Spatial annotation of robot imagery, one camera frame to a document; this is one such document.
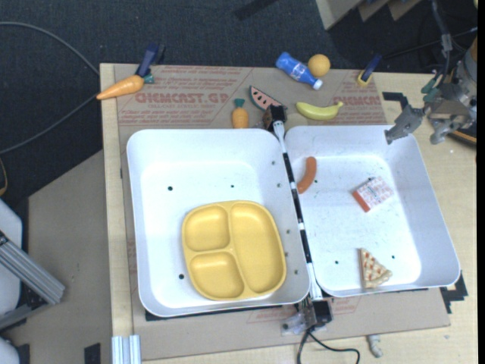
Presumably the orange ball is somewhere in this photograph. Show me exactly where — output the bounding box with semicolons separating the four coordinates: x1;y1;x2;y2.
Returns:
307;53;332;78

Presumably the red watermelon slice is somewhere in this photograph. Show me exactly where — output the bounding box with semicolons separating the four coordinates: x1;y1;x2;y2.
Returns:
248;85;283;111

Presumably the yellow banana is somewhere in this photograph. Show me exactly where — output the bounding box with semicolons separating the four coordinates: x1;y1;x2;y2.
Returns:
295;100;345;121

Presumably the pizza slice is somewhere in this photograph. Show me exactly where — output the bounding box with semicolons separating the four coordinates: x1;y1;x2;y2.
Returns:
358;247;394;290

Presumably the thin black and white rod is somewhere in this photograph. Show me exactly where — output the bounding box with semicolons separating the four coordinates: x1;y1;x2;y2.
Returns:
273;120;324;301

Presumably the blue bottle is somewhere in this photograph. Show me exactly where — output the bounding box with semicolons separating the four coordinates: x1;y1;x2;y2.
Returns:
274;51;324;91

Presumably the short orange carrot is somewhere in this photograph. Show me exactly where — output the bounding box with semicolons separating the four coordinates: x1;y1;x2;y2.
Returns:
231;98;250;130

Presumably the long orange carrot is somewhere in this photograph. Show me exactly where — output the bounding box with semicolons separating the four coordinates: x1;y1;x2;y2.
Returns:
95;73;156;101

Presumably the white plastic tray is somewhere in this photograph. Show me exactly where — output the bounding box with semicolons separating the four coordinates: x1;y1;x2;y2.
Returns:
283;124;462;299
126;128;312;318

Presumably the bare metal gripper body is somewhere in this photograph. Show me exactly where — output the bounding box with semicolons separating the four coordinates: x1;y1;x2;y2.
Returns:
424;84;478;129

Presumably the orange sausage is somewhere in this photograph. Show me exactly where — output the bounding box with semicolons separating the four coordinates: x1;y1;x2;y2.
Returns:
296;155;318;196

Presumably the brown cardboard board red print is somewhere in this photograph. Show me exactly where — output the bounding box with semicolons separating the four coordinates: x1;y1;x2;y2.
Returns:
113;63;452;362

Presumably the yellow divided plate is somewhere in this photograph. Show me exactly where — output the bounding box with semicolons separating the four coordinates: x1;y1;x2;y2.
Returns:
180;199;288;302

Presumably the orange and white carton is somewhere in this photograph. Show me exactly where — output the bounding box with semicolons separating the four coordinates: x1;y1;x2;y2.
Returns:
352;176;396;214

